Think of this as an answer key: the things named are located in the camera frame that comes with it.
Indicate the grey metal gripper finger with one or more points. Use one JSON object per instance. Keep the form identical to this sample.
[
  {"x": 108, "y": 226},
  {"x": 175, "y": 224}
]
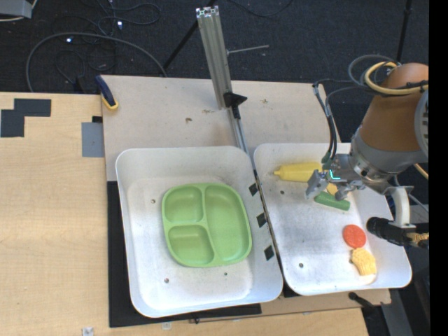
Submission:
[
  {"x": 343, "y": 191},
  {"x": 316, "y": 184}
]

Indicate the pale wood board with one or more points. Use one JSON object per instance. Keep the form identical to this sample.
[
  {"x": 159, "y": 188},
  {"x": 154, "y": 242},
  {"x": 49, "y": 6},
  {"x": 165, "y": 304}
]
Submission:
[{"x": 168, "y": 117}]

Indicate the green pea pod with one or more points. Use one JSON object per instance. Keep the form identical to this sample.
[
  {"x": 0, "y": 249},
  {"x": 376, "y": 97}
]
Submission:
[{"x": 332, "y": 202}]

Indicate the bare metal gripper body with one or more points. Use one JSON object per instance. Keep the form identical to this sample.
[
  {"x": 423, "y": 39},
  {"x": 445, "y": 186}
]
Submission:
[{"x": 350, "y": 171}]

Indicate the green divided plate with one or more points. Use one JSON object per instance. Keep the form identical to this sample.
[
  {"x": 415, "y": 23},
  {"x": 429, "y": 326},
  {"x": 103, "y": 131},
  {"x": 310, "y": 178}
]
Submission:
[{"x": 224, "y": 222}]

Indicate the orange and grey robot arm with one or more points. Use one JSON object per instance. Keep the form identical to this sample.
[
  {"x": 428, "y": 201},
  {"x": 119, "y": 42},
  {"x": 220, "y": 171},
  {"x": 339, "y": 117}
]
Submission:
[{"x": 392, "y": 124}]

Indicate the thin black and white rod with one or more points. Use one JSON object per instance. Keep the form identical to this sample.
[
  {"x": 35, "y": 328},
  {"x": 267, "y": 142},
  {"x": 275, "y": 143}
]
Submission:
[{"x": 241, "y": 135}]

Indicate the yellow toy corn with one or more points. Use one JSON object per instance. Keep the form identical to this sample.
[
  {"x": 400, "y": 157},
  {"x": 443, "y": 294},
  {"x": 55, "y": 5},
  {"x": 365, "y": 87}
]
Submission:
[{"x": 364, "y": 262}]

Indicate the small yellow toy piece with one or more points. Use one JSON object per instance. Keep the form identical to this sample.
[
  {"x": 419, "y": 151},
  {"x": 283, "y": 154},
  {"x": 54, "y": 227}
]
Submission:
[{"x": 332, "y": 188}]

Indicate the white plastic tray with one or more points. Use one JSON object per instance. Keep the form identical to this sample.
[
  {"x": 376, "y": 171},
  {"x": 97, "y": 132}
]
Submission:
[
  {"x": 147, "y": 243},
  {"x": 315, "y": 243}
]

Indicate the orange round biscuit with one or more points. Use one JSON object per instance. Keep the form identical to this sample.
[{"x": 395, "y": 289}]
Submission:
[{"x": 354, "y": 236}]

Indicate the yellow mustard bottle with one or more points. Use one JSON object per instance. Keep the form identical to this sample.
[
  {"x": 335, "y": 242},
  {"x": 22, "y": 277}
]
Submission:
[{"x": 297, "y": 172}]

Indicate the black cylinder on white bracket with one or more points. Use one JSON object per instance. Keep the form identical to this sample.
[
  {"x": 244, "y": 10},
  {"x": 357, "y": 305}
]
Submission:
[{"x": 388, "y": 230}]

